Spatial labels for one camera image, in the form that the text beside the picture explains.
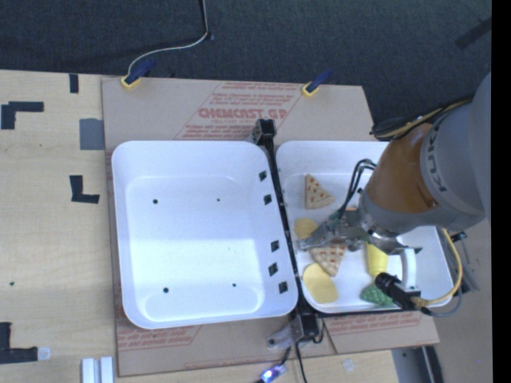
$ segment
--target black surface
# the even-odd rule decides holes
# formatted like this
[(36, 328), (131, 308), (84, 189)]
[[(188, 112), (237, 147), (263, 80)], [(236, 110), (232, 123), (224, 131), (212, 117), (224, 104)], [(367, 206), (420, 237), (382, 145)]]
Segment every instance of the black surface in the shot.
[[(125, 75), (204, 32), (199, 0), (0, 0), (0, 69)], [(376, 123), (475, 91), (492, 0), (206, 0), (214, 36), (158, 54), (152, 77), (363, 86)]]

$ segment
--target toy pizza slice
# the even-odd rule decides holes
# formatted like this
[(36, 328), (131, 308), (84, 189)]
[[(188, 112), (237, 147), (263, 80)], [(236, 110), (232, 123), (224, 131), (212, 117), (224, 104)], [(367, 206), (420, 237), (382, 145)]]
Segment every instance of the toy pizza slice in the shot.
[(305, 175), (305, 207), (321, 208), (335, 202), (335, 197), (326, 191), (312, 175)]
[(332, 277), (339, 272), (339, 266), (344, 257), (346, 246), (334, 244), (327, 247), (310, 249), (312, 258)]

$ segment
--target blue clamp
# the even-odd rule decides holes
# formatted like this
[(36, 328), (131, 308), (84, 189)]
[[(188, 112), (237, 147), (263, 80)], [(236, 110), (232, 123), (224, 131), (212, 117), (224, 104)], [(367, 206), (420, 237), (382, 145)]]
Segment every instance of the blue clamp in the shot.
[(320, 73), (320, 75), (318, 75), (314, 80), (308, 82), (302, 87), (302, 94), (305, 97), (312, 97), (318, 91), (319, 86), (330, 78), (331, 74), (332, 72), (329, 69)]
[(125, 77), (121, 78), (121, 84), (126, 89), (131, 89), (137, 86), (140, 81), (141, 77), (146, 75), (151, 69), (153, 69), (156, 66), (156, 60), (149, 59), (141, 62), (135, 70), (133, 70), (131, 73), (126, 75)]

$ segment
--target brown paper board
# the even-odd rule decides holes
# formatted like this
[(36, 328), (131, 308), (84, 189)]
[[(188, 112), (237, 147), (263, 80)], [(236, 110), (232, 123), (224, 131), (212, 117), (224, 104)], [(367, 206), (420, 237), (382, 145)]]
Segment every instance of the brown paper board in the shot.
[[(313, 97), (303, 96), (301, 87), (145, 78), (127, 90), (119, 77), (102, 78), (120, 376), (277, 362), (283, 356), (267, 348), (267, 336), (285, 327), (287, 317), (165, 330), (142, 330), (126, 318), (110, 162), (115, 147), (129, 140), (245, 140), (256, 120), (267, 118), (277, 127), (275, 146), (289, 140), (373, 140), (361, 87), (322, 85)], [(304, 357), (438, 342), (433, 320), (420, 313), (350, 315), (325, 322), (328, 338), (306, 345)]]

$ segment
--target light wood surface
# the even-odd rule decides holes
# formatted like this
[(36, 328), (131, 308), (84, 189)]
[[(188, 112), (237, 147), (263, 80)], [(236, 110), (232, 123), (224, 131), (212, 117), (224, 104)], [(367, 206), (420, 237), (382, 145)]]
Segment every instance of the light wood surface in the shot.
[[(11, 347), (45, 346), (51, 358), (0, 365), (1, 382), (79, 382), (82, 358), (116, 357), (105, 153), (80, 149), (79, 120), (102, 119), (101, 79), (0, 72), (0, 103), (43, 101), (43, 113), (17, 113), (0, 130), (0, 322)], [(71, 202), (69, 176), (99, 204)], [(344, 361), (353, 364), (345, 367)], [(278, 381), (302, 381), (297, 361)], [(257, 381), (270, 365), (244, 365), (116, 381)], [(397, 383), (390, 351), (304, 360), (309, 383)]]

